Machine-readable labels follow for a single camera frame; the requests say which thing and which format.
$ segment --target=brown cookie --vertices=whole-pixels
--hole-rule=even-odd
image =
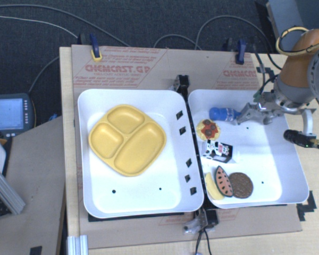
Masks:
[[[247,198],[253,192],[253,182],[244,173],[236,172],[228,176],[233,187],[233,195],[236,198]]]

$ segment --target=white tray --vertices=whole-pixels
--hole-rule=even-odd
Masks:
[[[189,95],[189,106],[194,126],[209,118],[212,107],[233,108],[240,112],[251,102],[255,91],[195,90]],[[308,198],[309,190],[294,144],[283,138],[288,129],[284,116],[273,119],[269,125],[259,121],[216,122],[221,128],[218,142],[233,146],[233,157],[228,163],[201,159],[203,172],[211,172],[220,165],[230,175],[247,174],[254,185],[253,193],[246,199],[225,197],[210,201],[219,208],[301,203]],[[200,155],[203,140],[197,136]]]
[[[92,127],[111,108],[128,104],[155,120],[166,133],[159,157],[141,175],[127,177],[91,150]],[[89,89],[78,98],[83,200],[97,218],[191,212],[204,200],[186,104],[169,90]]]

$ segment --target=yellow divided plate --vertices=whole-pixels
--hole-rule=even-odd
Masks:
[[[160,155],[166,135],[144,112],[131,105],[118,105],[92,128],[89,144],[114,170],[125,176],[137,176]]]

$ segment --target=robotic arm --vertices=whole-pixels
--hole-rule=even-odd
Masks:
[[[281,39],[294,30],[305,31],[292,51],[280,48]],[[286,30],[276,42],[276,49],[288,56],[281,73],[275,78],[273,90],[259,91],[256,104],[247,103],[237,117],[237,123],[261,118],[264,124],[283,113],[303,116],[302,133],[288,130],[284,137],[303,147],[319,147],[312,134],[314,109],[304,108],[313,99],[319,100],[319,29],[294,27]]]

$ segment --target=dark background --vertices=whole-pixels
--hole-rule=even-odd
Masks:
[[[153,47],[158,38],[180,34],[196,39],[200,27],[210,18],[231,15],[243,18],[263,30],[274,46],[275,38],[266,12],[267,0],[0,0],[0,5],[34,4],[79,16],[133,47]],[[87,40],[94,33],[100,45],[123,46],[104,32],[62,12],[32,6],[0,7],[0,15],[33,19],[64,27]],[[266,53],[262,36],[251,25],[231,18],[210,22],[200,34],[204,50],[222,50],[232,38],[230,49],[236,50],[241,38],[253,52]],[[0,18],[0,94],[28,92],[42,68],[59,55],[59,48],[76,44],[66,31],[44,23]],[[193,49],[190,42],[171,37],[161,40],[158,48]],[[59,61],[40,76],[31,92],[37,125],[61,111]]]

